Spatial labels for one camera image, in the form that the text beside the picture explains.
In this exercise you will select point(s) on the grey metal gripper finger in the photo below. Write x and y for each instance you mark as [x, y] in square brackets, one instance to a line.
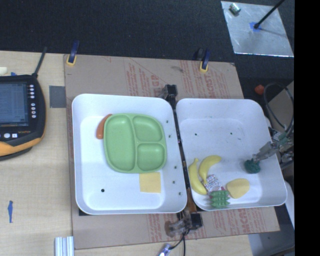
[264, 148]
[268, 155]

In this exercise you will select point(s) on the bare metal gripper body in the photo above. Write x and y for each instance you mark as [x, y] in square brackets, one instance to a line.
[282, 144]

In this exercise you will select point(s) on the green broccoli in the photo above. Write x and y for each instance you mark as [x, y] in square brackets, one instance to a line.
[252, 167]

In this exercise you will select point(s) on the yellow potato chip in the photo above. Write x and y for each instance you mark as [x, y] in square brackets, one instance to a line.
[238, 188]

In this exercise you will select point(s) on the white plastic tray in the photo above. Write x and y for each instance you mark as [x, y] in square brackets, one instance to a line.
[120, 200]
[212, 125]

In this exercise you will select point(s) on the yellow banana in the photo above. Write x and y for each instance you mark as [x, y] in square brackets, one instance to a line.
[194, 178]
[207, 165]

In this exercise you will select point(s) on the white packet with red print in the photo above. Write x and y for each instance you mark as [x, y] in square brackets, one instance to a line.
[212, 183]

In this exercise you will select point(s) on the green pea pods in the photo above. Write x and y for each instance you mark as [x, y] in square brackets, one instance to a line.
[220, 198]

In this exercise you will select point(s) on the thin black and white rod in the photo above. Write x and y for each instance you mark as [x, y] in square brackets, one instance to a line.
[185, 172]

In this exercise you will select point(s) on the yellow cheese slice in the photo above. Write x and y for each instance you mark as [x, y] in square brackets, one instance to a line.
[150, 182]

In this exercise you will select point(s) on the green divided plate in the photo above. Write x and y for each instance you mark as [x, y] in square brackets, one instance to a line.
[120, 142]

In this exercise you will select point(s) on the orange sausage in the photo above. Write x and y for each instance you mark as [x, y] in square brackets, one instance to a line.
[100, 130]

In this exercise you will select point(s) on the brown cardboard board red print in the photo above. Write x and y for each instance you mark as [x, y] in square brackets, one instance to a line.
[112, 75]

